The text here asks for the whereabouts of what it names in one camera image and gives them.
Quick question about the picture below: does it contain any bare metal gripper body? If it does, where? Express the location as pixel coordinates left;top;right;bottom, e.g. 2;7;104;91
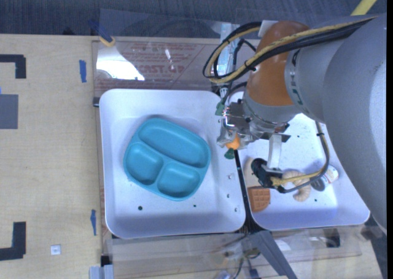
218;101;265;145

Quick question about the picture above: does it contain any orange toy carrot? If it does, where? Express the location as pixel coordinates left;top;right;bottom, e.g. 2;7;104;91
224;135;242;160

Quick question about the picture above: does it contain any brown waffle biscuit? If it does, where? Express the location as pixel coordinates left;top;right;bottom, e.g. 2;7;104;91
247;186;271;213

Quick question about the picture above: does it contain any blue divided plate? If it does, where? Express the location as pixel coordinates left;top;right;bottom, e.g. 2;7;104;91
123;117;212;202

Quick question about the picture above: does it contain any small white bottle grey cap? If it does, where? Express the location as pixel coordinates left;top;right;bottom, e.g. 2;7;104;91
310;165;340;193

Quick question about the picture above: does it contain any white plastic tray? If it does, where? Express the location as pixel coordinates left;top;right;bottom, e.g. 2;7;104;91
236;112;371;231
98;88;247;240

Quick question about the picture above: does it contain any brown cardboard board red print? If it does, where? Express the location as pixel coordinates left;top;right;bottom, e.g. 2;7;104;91
91;37;366;259

